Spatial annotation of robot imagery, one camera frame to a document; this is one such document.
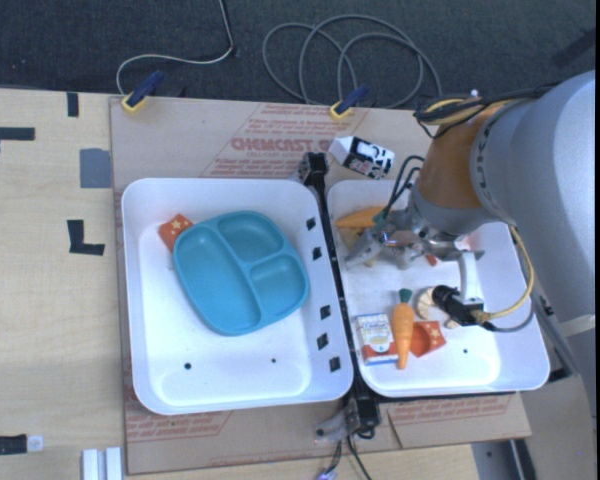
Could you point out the black and white milk carton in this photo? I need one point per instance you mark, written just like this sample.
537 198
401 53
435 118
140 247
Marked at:
362 157

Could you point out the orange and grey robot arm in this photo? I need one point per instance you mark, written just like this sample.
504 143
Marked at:
530 168

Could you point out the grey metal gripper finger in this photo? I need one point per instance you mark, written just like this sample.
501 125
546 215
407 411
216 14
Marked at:
404 258
362 250

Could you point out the orange carrot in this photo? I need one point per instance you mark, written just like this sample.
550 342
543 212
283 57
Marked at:
402 328

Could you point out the black cylinder on white bracket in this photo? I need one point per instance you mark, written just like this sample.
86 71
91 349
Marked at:
461 304

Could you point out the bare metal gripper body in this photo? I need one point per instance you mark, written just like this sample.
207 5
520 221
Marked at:
420 240

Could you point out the beige bread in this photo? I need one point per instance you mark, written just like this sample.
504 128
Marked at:
424 300

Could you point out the white and red carton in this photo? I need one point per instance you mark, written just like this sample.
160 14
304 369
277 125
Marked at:
375 338

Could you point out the white plastic tray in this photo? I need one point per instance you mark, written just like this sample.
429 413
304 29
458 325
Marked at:
230 368
460 368

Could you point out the thin black rod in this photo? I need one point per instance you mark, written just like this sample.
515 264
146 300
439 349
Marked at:
336 268

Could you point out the orange pizza slice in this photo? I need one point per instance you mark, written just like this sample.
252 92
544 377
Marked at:
357 218

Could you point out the red packet with yellow star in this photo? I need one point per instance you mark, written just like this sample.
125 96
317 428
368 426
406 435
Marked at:
430 338
171 228

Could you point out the blue divided plate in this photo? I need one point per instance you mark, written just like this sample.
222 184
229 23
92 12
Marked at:
230 273

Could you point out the brown cardboard board red print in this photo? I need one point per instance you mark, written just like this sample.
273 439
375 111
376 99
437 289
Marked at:
190 133

